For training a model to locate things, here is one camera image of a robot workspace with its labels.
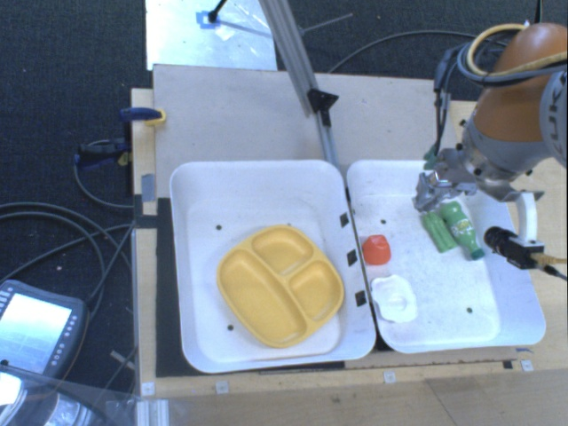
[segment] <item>yellow clamp pad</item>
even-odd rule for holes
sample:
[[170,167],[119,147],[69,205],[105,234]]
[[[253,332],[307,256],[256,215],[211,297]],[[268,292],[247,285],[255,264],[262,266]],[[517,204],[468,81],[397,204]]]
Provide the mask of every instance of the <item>yellow clamp pad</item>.
[[155,109],[161,114],[160,118],[154,118],[153,120],[144,120],[146,126],[158,126],[166,122],[166,113],[163,109]]

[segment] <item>red object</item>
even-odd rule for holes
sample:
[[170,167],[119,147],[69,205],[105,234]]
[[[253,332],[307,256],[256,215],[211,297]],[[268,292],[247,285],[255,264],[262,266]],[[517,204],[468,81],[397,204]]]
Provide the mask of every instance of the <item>red object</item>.
[[391,246],[384,235],[371,235],[363,243],[363,258],[369,265],[383,265],[391,260]]

